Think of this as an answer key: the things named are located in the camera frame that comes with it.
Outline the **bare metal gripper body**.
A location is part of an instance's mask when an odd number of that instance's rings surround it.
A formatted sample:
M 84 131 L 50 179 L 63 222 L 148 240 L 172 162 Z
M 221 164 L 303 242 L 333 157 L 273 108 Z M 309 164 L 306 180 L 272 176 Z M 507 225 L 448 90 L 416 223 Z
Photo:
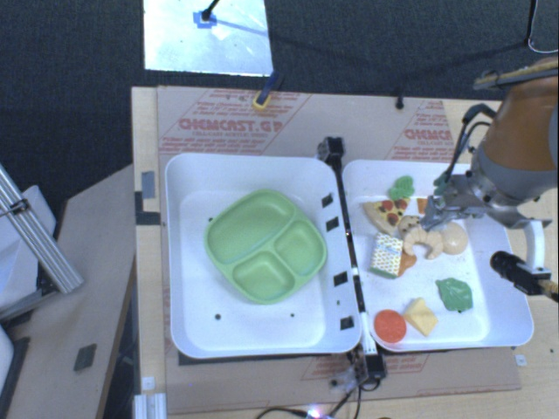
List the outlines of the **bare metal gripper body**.
M 518 210 L 523 201 L 499 191 L 484 175 L 442 174 L 433 186 L 425 211 L 437 210 L 438 220 L 444 215 L 455 215 L 455 220 L 489 216 L 512 230 L 522 229 L 530 222 Z

